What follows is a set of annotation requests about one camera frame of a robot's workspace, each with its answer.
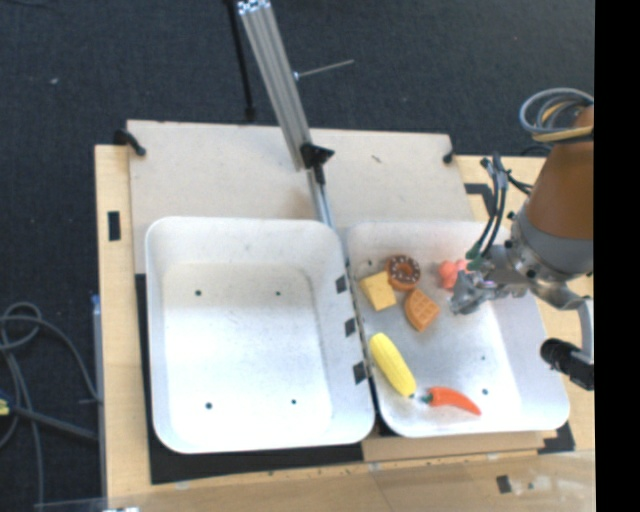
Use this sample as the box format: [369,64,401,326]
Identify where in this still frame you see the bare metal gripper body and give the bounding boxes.
[471,237,574,303]

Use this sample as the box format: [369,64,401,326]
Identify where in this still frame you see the pink toy food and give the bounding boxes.
[439,258,472,292]

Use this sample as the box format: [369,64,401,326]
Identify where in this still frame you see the orange waffle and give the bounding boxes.
[403,287,442,334]

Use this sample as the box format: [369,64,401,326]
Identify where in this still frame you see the white plastic tray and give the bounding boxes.
[144,215,377,455]
[342,219,572,440]

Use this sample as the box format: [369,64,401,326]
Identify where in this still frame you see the brown chocolate doughnut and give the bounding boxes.
[385,254,422,293]

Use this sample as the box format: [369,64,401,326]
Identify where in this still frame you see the yellow cheese wedge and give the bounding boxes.
[359,270,398,313]

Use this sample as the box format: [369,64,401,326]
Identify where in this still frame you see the yellow corn cob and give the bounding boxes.
[368,332,418,399]

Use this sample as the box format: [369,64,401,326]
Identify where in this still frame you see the orange carrot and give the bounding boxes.
[419,386,483,418]

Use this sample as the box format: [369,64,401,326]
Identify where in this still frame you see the pale flat board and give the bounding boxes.
[125,118,552,462]

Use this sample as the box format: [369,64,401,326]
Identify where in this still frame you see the black cylinder on white bracket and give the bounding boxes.
[539,294,595,392]

